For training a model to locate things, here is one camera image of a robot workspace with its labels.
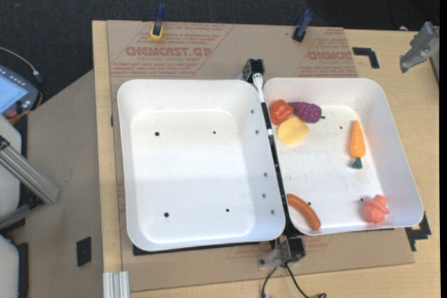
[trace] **toy food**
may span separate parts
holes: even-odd
[[[321,117],[321,108],[313,103],[289,102],[295,113],[301,120],[307,123],[316,123]]]
[[[298,117],[291,117],[282,122],[277,130],[279,140],[285,145],[298,143],[309,133],[309,127]]]
[[[353,122],[351,141],[349,143],[349,153],[355,159],[352,167],[355,169],[362,168],[362,160],[360,158],[365,155],[365,151],[365,139],[363,138],[362,128],[358,120],[355,120]]]
[[[277,126],[293,114],[293,108],[284,100],[277,100],[270,108],[270,119]]]
[[[365,200],[363,217],[369,223],[381,223],[385,220],[385,215],[390,213],[385,205],[386,198],[382,195],[376,195],[372,200]]]
[[[287,203],[294,209],[297,209],[304,216],[311,229],[317,230],[321,227],[320,219],[309,204],[294,194],[287,194],[286,197]]]

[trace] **yellow toy potato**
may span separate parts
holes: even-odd
[[[298,117],[291,117],[278,126],[277,135],[285,145],[298,143],[309,133],[309,127]]]

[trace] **plastic tray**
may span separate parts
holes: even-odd
[[[145,251],[267,241],[285,225],[254,87],[130,80],[118,91],[127,230]]]
[[[304,101],[322,108],[309,134],[286,146],[274,130],[284,189],[306,202],[321,221],[312,230],[303,216],[290,209],[291,220],[305,234],[410,227],[423,217],[413,180],[383,89],[362,78],[275,78],[264,95],[270,106],[278,99]],[[360,121],[366,141],[362,169],[353,169],[349,138],[354,119]],[[364,202],[376,194],[387,198],[390,213],[380,224],[366,223]]]

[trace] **pink toy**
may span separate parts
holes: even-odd
[[[386,208],[386,198],[382,195],[376,195],[372,200],[365,200],[363,216],[369,223],[381,223],[385,220],[385,215],[390,213]]]

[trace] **cable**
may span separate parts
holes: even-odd
[[[23,62],[25,62],[33,71],[33,75],[36,78],[36,81],[41,84],[42,83],[42,76],[41,73],[39,71],[37,71],[37,69],[31,64],[31,62],[29,62],[27,59],[25,59],[24,57],[21,57],[19,54],[16,54],[14,51],[8,50],[2,46],[0,46],[0,50],[3,50],[4,52],[7,52],[15,57],[17,57],[18,59],[22,60]]]
[[[274,269],[272,269],[272,271],[270,271],[270,273],[268,274],[268,276],[265,278],[265,281],[264,281],[264,284],[263,284],[263,288],[262,288],[262,290],[261,290],[261,298],[266,298],[266,295],[265,295],[265,286],[267,285],[267,282],[268,282],[269,278],[273,275],[273,273],[275,273],[275,271],[277,270],[278,267],[286,268],[287,271],[289,272],[291,278],[292,278],[293,283],[295,284],[295,287],[300,291],[300,293],[302,294],[302,296],[303,296],[304,298],[309,298],[309,296],[307,296],[307,295],[301,290],[301,288],[300,288],[300,286],[298,285],[298,282],[295,280],[295,277],[293,276],[293,273],[292,273],[290,267],[288,266],[288,264],[289,264],[289,261],[286,262],[284,265],[276,266]],[[320,295],[317,296],[317,298],[326,298],[326,297],[327,297],[326,293],[321,293]]]

